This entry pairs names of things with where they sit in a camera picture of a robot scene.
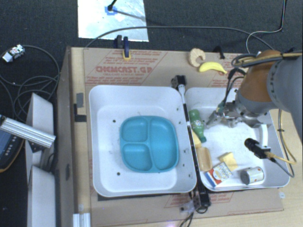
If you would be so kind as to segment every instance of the robotic arm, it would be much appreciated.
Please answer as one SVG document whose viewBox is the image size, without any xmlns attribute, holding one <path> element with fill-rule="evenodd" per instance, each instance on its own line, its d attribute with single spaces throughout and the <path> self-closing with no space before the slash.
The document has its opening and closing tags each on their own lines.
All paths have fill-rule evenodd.
<svg viewBox="0 0 303 227">
<path fill-rule="evenodd" d="M 229 127 L 245 122 L 258 127 L 258 117 L 270 109 L 290 112 L 302 142 L 302 54 L 268 50 L 257 57 L 240 57 L 236 67 L 249 67 L 232 103 L 221 103 L 212 113 L 207 127 L 222 119 Z"/>
</svg>

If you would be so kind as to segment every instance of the black floor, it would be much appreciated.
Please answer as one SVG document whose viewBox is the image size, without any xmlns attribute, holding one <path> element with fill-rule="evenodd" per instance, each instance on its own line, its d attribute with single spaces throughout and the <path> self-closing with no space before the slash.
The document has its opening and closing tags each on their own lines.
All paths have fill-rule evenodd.
<svg viewBox="0 0 303 227">
<path fill-rule="evenodd" d="M 148 25 L 225 26 L 248 32 L 277 30 L 283 0 L 144 0 Z M 84 46 L 90 40 L 78 38 L 77 0 L 0 0 L 0 53 L 16 44 L 42 47 L 61 66 L 66 46 Z M 287 0 L 282 32 L 261 34 L 273 48 L 302 49 L 303 0 Z M 134 49 L 189 51 L 194 47 L 211 52 L 220 45 L 225 52 L 245 53 L 246 35 L 217 29 L 157 29 L 149 31 L 150 42 L 131 42 Z M 99 40 L 95 47 L 112 47 Z M 267 47 L 250 40 L 252 52 Z M 36 75 L 55 75 L 55 67 L 42 52 L 28 49 L 23 58 L 6 65 L 0 75 L 7 81 L 23 83 Z M 17 87 L 7 85 L 13 99 Z M 0 114 L 12 114 L 9 97 L 0 86 Z M 21 151 L 12 167 L 0 174 L 0 226 L 23 227 L 27 222 L 25 153 Z"/>
</svg>

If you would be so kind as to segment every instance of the white plastic tray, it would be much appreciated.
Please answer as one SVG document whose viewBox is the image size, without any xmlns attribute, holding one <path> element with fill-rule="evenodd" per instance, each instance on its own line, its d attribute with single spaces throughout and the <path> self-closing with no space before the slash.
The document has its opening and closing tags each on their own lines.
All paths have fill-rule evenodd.
<svg viewBox="0 0 303 227">
<path fill-rule="evenodd" d="M 96 86 L 89 93 L 93 183 L 106 197 L 189 192 L 196 185 L 181 96 L 170 87 Z M 129 117 L 164 117 L 176 129 L 179 161 L 163 173 L 127 168 L 120 152 L 119 129 Z"/>
<path fill-rule="evenodd" d="M 225 95 L 225 88 L 202 88 L 193 87 L 186 92 L 186 101 L 189 110 L 197 109 L 200 112 L 201 119 L 208 121 L 210 114 L 217 108 Z M 235 93 L 230 92 L 227 102 L 235 99 Z M 280 147 L 275 128 L 272 123 L 270 114 L 262 116 L 261 120 L 266 124 L 271 124 L 267 130 L 264 128 L 252 129 L 245 123 L 238 123 L 235 128 L 228 128 L 223 123 L 205 129 L 204 135 L 207 141 L 203 146 L 208 148 L 212 157 L 213 166 L 220 163 L 219 157 L 227 152 L 233 152 L 239 168 L 233 171 L 233 175 L 226 181 L 220 183 L 216 187 L 211 186 L 205 172 L 200 172 L 203 184 L 210 190 L 234 191 L 255 188 L 283 187 L 288 184 L 289 176 L 279 168 L 276 164 L 268 159 L 259 159 L 245 146 L 244 141 L 247 138 L 253 138 L 259 142 L 267 141 L 271 147 L 271 152 L 282 157 L 282 149 Z M 283 167 L 287 168 L 286 163 L 280 162 Z M 263 169 L 265 178 L 263 181 L 250 185 L 241 182 L 240 172 L 248 167 L 259 166 Z"/>
</svg>

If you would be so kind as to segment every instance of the tin can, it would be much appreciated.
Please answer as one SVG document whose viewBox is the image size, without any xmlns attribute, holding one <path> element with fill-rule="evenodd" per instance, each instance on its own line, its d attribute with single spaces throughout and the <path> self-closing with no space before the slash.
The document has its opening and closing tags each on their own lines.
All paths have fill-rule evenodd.
<svg viewBox="0 0 303 227">
<path fill-rule="evenodd" d="M 261 167 L 247 168 L 240 173 L 241 180 L 244 184 L 248 185 L 256 183 L 264 179 L 264 172 Z"/>
</svg>

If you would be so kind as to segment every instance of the blue divided plate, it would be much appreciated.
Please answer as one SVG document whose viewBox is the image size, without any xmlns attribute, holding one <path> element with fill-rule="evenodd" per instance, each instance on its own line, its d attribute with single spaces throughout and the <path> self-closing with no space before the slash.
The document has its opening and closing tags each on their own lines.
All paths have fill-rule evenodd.
<svg viewBox="0 0 303 227">
<path fill-rule="evenodd" d="M 157 116 L 126 119 L 120 127 L 120 149 L 124 164 L 136 172 L 166 172 L 179 160 L 175 127 Z"/>
</svg>

